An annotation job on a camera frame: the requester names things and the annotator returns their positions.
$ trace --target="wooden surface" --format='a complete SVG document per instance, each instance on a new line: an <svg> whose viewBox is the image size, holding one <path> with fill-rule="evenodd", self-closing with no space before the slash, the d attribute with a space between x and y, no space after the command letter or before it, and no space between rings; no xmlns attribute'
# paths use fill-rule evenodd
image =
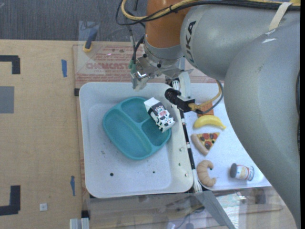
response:
<svg viewBox="0 0 305 229"><path fill-rule="evenodd" d="M81 217L72 45L0 40L0 55L21 61L19 75L11 74L11 63L0 62L0 86L14 86L14 113L0 114L0 206L9 204L11 186L21 187L21 210L0 216L0 228L63 229ZM40 212L41 203L48 203L47 211Z"/></svg>

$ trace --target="black tape corner marker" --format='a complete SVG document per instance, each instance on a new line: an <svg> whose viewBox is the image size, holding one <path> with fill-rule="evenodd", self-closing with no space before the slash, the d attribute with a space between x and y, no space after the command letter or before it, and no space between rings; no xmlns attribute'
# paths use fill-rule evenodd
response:
<svg viewBox="0 0 305 229"><path fill-rule="evenodd" d="M10 187L10 204L0 206L0 216L16 215L20 210L20 186Z"/></svg>
<svg viewBox="0 0 305 229"><path fill-rule="evenodd" d="M21 73L20 58L17 55L0 55L0 62L11 62L11 73Z"/></svg>

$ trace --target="toy banana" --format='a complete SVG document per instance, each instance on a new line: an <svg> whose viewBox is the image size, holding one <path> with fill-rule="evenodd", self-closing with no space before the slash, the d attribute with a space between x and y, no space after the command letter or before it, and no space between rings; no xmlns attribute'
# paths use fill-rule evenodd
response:
<svg viewBox="0 0 305 229"><path fill-rule="evenodd" d="M194 128L199 128L203 125L215 125L225 129L226 126L221 122L221 120L215 115L202 115L194 123Z"/></svg>

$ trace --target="pizza slice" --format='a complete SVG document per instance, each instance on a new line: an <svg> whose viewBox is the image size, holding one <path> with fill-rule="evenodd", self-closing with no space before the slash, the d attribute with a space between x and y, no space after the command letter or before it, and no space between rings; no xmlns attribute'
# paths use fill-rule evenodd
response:
<svg viewBox="0 0 305 229"><path fill-rule="evenodd" d="M195 147L204 155L207 155L213 147L216 139L219 137L219 132L192 134L191 139Z"/></svg>

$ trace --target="black connector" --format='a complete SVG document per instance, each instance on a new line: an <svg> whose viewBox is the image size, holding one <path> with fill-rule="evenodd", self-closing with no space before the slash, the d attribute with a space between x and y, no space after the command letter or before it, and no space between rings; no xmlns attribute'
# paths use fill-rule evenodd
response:
<svg viewBox="0 0 305 229"><path fill-rule="evenodd" d="M177 108L183 111L184 113L192 111L189 107L189 104L195 103L195 99L190 99L187 101L182 100L180 97L178 97L181 96L181 92L173 88L167 89L164 93L164 96L168 101L176 105Z"/></svg>

